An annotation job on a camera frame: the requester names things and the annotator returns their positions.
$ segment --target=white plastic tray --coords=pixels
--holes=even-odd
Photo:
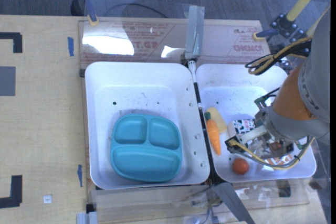
[[[278,88],[287,74],[279,67],[272,67],[265,73],[255,76],[249,74],[244,65],[205,64],[198,67],[196,79],[200,90],[203,110],[214,106],[228,124],[233,120],[253,119],[258,112],[254,100]],[[226,149],[227,131],[220,135],[222,154],[218,156],[212,149],[217,174],[228,182],[249,182],[285,178],[306,178],[316,171],[316,161],[309,148],[301,161],[292,169],[273,170],[249,159],[249,171],[237,175],[232,170],[232,162],[240,155]],[[295,146],[292,155],[299,152]]]
[[[102,189],[192,185],[210,173],[192,76],[175,63],[95,62],[85,72],[92,181]],[[115,122],[130,113],[161,116],[176,124],[182,165],[169,182],[146,184],[118,175],[110,161]]]

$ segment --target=red ball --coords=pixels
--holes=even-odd
[[[232,163],[233,171],[238,175],[247,173],[249,169],[248,162],[243,158],[236,158]]]

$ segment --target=orange carrot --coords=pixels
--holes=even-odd
[[[211,119],[211,115],[209,112],[206,112],[204,115],[206,119],[206,129],[208,132],[211,146],[214,148],[215,152],[220,155],[222,152],[220,149],[220,138],[217,123]]]

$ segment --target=blue plate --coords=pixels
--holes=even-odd
[[[159,116],[123,116],[113,128],[111,163],[115,172],[127,179],[148,183],[169,181],[181,169],[179,129]]]

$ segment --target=wooden table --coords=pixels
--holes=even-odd
[[[0,223],[75,223],[76,214],[86,210],[80,20],[0,15],[0,32],[23,37],[22,53],[13,53],[12,40],[0,39],[0,66],[16,71],[15,96],[0,96],[0,198],[11,196],[11,176],[23,178],[22,203],[0,209]],[[327,223],[316,191],[307,197],[308,204],[249,212],[257,223]],[[216,210],[224,222],[235,221]]]

